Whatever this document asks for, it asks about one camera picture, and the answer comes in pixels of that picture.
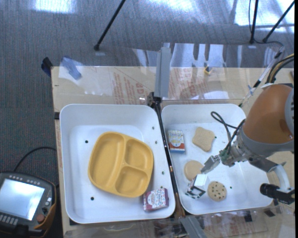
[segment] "gray floor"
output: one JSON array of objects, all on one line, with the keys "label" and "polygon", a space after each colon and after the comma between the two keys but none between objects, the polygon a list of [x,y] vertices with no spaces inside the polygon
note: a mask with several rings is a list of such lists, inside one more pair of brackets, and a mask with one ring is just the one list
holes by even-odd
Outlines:
[{"label": "gray floor", "polygon": [[[127,56],[126,48],[156,52],[174,43],[250,44],[255,0],[126,0],[100,45],[105,55],[97,55],[93,47],[120,2],[0,0],[0,171],[11,171],[36,147],[56,147],[51,79],[41,69],[45,57],[53,65],[65,55],[84,65],[136,65],[141,61]],[[292,2],[258,0],[255,45],[267,45],[263,38]],[[294,53],[294,22],[295,6],[268,40],[285,49],[284,57]],[[243,57],[263,65],[264,55]],[[41,149],[17,170],[57,184],[56,166],[55,151]],[[62,237],[59,209],[47,237]]]}]

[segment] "button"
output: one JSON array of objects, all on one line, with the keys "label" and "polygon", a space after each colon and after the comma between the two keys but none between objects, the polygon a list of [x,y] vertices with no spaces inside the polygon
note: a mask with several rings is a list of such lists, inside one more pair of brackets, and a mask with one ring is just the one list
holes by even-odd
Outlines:
[{"label": "button", "polygon": [[41,224],[45,220],[45,216],[43,214],[39,214],[36,217],[36,220],[38,221],[39,224]]}]

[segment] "yellow plate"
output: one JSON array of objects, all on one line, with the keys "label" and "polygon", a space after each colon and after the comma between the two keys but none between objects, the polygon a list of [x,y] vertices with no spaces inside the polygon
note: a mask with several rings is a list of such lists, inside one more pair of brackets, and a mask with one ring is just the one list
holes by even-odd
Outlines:
[{"label": "yellow plate", "polygon": [[97,139],[88,163],[88,177],[99,189],[125,196],[145,193],[152,174],[153,153],[136,138],[105,132]]}]

